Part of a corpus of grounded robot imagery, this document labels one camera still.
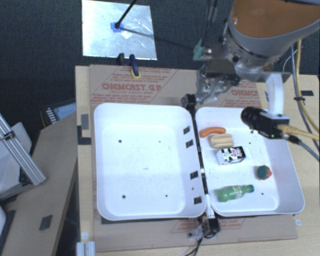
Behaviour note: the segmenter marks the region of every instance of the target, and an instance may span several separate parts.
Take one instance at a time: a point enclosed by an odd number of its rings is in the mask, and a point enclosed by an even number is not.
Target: silver reflective sheet
[[[82,0],[83,55],[157,60],[154,31],[149,6],[134,5],[121,23],[123,29],[113,31],[129,4]]]

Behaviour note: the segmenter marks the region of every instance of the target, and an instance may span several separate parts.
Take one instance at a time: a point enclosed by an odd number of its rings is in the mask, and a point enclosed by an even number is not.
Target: black metal post
[[[133,0],[132,3],[129,5],[128,9],[126,9],[126,11],[124,12],[124,14],[122,15],[122,17],[119,19],[119,21],[114,24],[114,28],[116,30],[118,30],[120,28],[120,24],[121,22],[124,20],[124,18],[127,16],[128,12],[130,12],[131,8],[135,5],[136,1],[138,0]]]

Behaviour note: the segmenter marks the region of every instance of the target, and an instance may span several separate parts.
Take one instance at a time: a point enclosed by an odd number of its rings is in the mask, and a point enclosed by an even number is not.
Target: toy bottle
[[[252,193],[255,191],[253,185],[245,185],[245,186],[229,186],[226,188],[219,189],[217,191],[217,196],[219,202],[226,202],[232,199],[242,198],[245,193]]]

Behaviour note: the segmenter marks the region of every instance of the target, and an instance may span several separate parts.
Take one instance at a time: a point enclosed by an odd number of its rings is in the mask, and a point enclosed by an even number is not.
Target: white tray
[[[246,158],[239,163],[219,165],[218,149],[210,145],[211,135],[200,138],[210,203],[222,216],[253,216],[295,214],[305,206],[295,166],[288,144],[283,139],[267,139],[241,121],[240,108],[202,107],[196,112],[198,131],[208,127],[224,127],[231,134],[234,146],[242,146]],[[272,176],[266,180],[256,177],[256,170],[267,165]],[[217,190],[234,185],[254,186],[254,192],[240,199],[219,202]]]
[[[191,116],[179,106],[94,111],[97,207],[113,221],[193,218],[206,208]]]

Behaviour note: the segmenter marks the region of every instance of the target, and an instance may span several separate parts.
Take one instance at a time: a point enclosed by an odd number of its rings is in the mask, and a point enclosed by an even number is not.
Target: teal connector
[[[202,53],[204,51],[204,47],[201,46],[202,39],[197,43],[197,45],[193,49],[193,57],[192,60],[195,62],[201,61],[202,60]]]

